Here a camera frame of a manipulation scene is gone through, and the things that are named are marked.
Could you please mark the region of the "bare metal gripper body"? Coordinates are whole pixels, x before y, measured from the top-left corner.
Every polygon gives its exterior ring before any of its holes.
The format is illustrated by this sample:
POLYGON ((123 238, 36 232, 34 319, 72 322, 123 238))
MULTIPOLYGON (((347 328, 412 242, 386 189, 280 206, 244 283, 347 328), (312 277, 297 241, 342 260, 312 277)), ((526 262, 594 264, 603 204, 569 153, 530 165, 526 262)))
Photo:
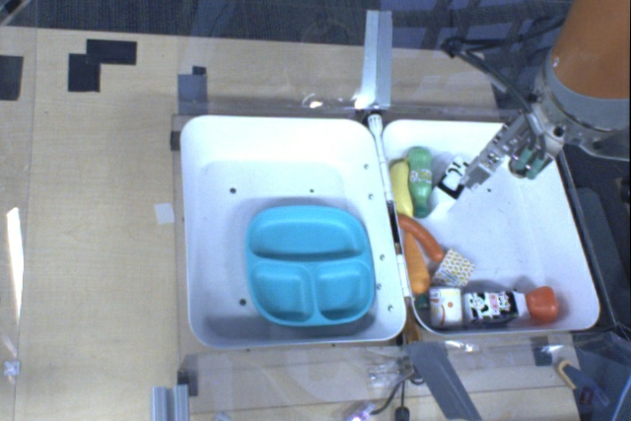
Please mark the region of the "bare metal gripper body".
POLYGON ((556 113, 535 106, 520 111, 494 137, 494 154, 517 159, 529 150, 538 159, 555 159, 565 140, 565 120, 556 113))

